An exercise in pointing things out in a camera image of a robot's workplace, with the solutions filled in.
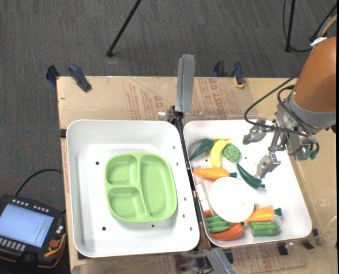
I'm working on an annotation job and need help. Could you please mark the green bean pods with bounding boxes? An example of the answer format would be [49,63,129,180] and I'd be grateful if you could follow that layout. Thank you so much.
[249,220,281,237]
[205,215,230,235]

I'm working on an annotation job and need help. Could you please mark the white bowl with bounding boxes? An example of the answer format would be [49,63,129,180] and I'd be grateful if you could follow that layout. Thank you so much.
[208,176,256,223]

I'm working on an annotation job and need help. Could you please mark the yellow banana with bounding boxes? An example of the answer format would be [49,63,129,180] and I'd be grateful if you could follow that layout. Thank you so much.
[209,138,233,169]

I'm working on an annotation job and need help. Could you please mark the green divided plate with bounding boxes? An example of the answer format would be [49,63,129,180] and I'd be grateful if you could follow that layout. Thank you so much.
[104,152,178,223]

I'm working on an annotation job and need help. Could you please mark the white plastic tray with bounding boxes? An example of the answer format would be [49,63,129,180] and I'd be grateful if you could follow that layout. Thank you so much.
[182,119,313,249]
[65,119,201,259]

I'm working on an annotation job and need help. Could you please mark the dark green cucumber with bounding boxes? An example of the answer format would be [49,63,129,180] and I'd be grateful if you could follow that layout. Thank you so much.
[236,163,266,190]
[189,138,215,162]

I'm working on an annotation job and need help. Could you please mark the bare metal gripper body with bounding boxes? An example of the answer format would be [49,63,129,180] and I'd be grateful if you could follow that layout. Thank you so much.
[273,103,319,162]

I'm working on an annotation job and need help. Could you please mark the brown cardboard board red print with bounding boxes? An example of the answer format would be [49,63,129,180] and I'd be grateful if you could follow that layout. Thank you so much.
[56,75,337,274]

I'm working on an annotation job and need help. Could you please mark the orange pepper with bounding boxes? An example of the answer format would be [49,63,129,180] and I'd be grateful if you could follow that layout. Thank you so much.
[209,222,245,241]

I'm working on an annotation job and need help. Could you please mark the orange carrot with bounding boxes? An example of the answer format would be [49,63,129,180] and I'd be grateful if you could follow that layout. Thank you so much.
[192,167,238,181]
[244,206,283,223]

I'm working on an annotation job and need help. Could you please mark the green grapes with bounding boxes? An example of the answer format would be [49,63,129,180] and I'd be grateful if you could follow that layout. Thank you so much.
[222,143,242,163]

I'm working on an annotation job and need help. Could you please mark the black stand leg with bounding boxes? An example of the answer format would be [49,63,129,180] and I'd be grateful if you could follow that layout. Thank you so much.
[284,0,300,53]
[106,0,150,58]

